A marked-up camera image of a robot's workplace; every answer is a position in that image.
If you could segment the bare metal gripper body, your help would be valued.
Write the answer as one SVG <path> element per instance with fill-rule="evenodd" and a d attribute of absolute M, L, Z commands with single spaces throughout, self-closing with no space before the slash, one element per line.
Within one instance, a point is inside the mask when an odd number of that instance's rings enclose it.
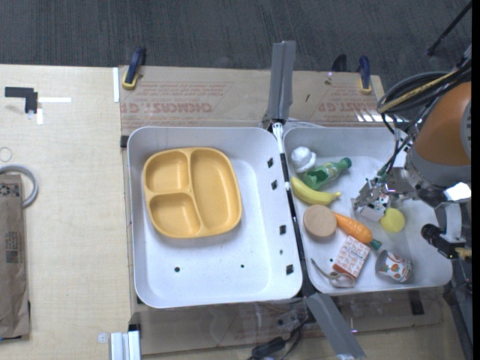
<path fill-rule="evenodd" d="M 386 182 L 396 190 L 396 200 L 432 200 L 431 183 L 416 170 L 394 167 L 387 175 Z"/>

